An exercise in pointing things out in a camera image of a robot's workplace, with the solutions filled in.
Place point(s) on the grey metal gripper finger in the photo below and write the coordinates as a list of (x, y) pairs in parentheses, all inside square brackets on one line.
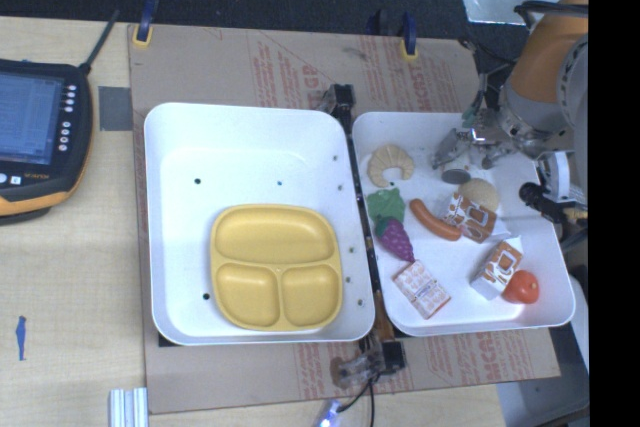
[(449, 149), (492, 157)]

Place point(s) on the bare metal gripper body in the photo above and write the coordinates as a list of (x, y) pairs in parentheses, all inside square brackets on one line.
[(502, 131)]

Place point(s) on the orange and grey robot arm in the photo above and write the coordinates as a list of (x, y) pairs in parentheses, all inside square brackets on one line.
[(542, 60)]

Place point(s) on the small white can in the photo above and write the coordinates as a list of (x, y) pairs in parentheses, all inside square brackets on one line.
[(454, 175)]

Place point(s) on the beige toy bread roll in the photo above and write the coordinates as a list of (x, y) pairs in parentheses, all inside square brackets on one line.
[(482, 192)]

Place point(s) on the orange and white carton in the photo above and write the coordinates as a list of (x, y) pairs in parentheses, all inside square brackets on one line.
[(497, 267), (470, 217)]

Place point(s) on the beige toy croissant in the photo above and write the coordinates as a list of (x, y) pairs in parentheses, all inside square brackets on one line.
[(382, 162)]

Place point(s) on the orange toy sausage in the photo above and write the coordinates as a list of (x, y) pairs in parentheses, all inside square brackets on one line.
[(432, 219)]

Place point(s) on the green toy lettuce leaf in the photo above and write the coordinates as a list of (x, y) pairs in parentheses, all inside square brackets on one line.
[(385, 204)]

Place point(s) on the thin black and white rod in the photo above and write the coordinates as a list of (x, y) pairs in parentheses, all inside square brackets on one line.
[(361, 200)]

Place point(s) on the purple toy grapes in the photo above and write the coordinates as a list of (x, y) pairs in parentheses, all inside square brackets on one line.
[(396, 239)]

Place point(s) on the white plastic tray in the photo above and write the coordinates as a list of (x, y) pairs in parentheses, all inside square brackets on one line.
[(530, 255), (180, 215)]

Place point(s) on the red toy tomato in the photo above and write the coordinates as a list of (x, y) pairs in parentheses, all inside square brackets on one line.
[(521, 287)]

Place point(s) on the flat orange and white packet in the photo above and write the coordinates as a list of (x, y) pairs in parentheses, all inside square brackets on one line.
[(421, 290)]

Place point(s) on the yellow divided plate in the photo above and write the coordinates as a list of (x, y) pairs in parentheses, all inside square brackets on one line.
[(275, 235)]

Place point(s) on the brown cardboard board, red print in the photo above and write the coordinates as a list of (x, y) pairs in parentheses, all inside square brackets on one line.
[(240, 65)]

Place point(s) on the black cylinder on white bracket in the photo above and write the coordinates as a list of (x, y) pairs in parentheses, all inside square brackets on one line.
[(542, 202)]

